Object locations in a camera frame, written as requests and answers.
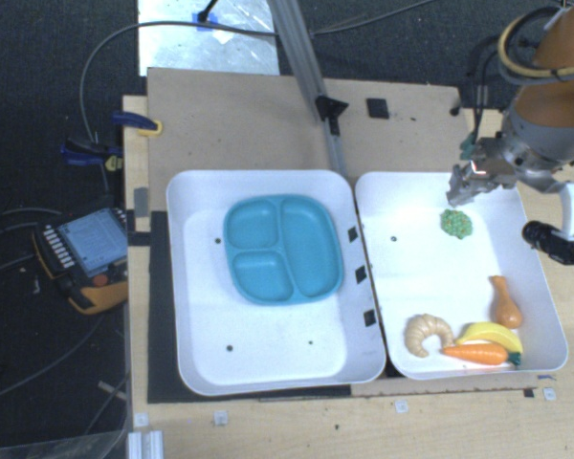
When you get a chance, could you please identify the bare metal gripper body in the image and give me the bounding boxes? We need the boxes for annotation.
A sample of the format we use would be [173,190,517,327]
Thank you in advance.
[464,134,532,191]

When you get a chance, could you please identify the green grapes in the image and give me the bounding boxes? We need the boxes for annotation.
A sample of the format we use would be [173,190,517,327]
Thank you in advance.
[440,208,475,241]

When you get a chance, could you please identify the white plastic tray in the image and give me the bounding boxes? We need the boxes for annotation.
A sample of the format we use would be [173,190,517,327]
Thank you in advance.
[166,168,388,397]
[354,170,570,382]

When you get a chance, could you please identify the brown chicken drumstick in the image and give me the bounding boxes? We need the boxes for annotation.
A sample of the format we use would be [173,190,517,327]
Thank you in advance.
[488,274,524,330]

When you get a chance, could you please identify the yellow banana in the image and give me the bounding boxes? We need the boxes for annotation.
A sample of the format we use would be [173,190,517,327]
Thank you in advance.
[454,321,525,356]

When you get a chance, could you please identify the beige croissant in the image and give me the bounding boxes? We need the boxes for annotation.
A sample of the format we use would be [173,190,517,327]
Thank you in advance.
[404,313,456,359]

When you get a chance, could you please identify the orange carrot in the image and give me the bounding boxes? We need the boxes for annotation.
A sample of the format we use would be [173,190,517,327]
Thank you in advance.
[441,342,523,368]

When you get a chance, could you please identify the blue divided plate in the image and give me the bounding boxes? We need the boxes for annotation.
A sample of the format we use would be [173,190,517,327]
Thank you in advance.
[222,193,344,307]

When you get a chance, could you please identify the brown cardboard board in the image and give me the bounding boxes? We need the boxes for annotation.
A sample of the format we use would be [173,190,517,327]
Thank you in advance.
[145,67,552,400]

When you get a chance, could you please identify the black cylinder on white bracket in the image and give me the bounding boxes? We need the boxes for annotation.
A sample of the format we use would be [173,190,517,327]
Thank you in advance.
[521,182,574,268]

